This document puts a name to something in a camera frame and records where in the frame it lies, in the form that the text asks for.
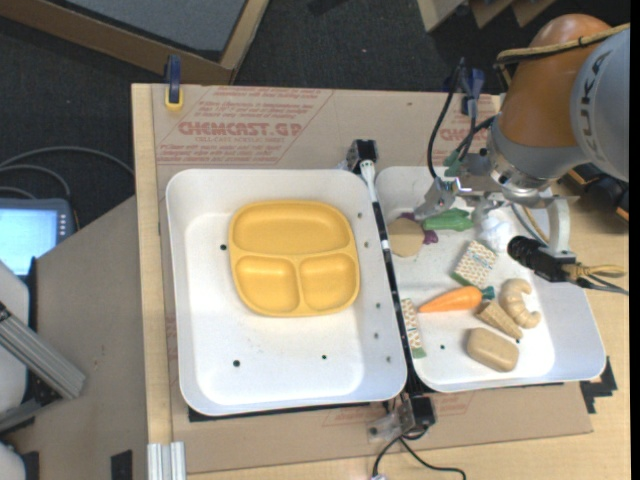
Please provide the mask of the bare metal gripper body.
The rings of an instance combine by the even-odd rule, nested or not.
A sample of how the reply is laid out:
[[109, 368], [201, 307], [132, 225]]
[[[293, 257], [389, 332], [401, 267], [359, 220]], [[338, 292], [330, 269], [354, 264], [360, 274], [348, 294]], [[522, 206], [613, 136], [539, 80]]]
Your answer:
[[538, 204], [553, 178], [524, 172], [503, 155], [471, 153], [452, 162], [461, 197], [478, 200]]

